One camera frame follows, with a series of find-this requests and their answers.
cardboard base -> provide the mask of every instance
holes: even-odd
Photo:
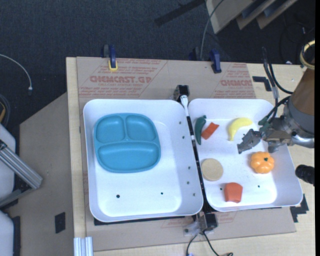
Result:
[[[19,156],[42,178],[39,189],[5,211],[20,216],[21,255],[72,255],[73,207],[65,93],[20,125]],[[56,216],[64,213],[64,229]]]
[[[254,99],[247,65],[224,62],[221,63],[222,72],[214,74],[206,61],[117,61],[119,70],[112,72],[106,59],[77,57],[86,235],[93,237],[94,251],[187,243],[190,235],[185,234],[184,229],[193,222],[191,216],[95,225],[89,208],[83,107],[92,99],[170,99],[177,85],[189,86],[189,101],[196,98]],[[217,212],[216,217],[218,227],[208,233],[212,240],[296,231],[288,207]]]

metal clamp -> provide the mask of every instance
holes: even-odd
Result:
[[[106,58],[109,57],[108,65],[110,71],[118,70],[118,63],[116,60],[116,50],[112,44],[105,44],[101,49],[101,57]]]
[[[0,207],[18,199],[22,195],[40,187],[43,178],[31,169],[21,158],[16,155],[6,143],[0,139],[0,161],[4,162],[16,175],[18,175],[30,187],[25,191],[17,189],[0,201]]]
[[[221,73],[220,67],[220,54],[216,49],[212,49],[209,53],[210,60],[212,61],[212,70],[215,74]]]

yellow banana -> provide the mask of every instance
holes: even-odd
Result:
[[[236,134],[236,132],[239,130],[239,128],[244,127],[244,126],[249,126],[251,125],[253,122],[251,121],[251,119],[247,118],[247,117],[240,117],[235,119],[229,126],[228,132],[229,132],[229,141],[233,141],[234,140],[234,136]]]

dark carpet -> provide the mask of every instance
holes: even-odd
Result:
[[[211,25],[203,57],[217,49],[222,62],[300,64],[298,51],[315,38],[315,0],[299,0],[264,29],[254,20],[243,30],[233,20],[219,33]],[[67,91],[66,57],[100,57],[113,44],[119,58],[188,60],[201,47],[209,14],[202,0],[0,0],[0,94],[11,107],[7,129]]]

green pepper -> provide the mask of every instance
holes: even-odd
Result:
[[[201,132],[202,128],[204,127],[206,123],[206,116],[201,116],[195,121],[195,126],[194,126],[194,135],[196,142],[198,142],[199,145],[201,145]]]

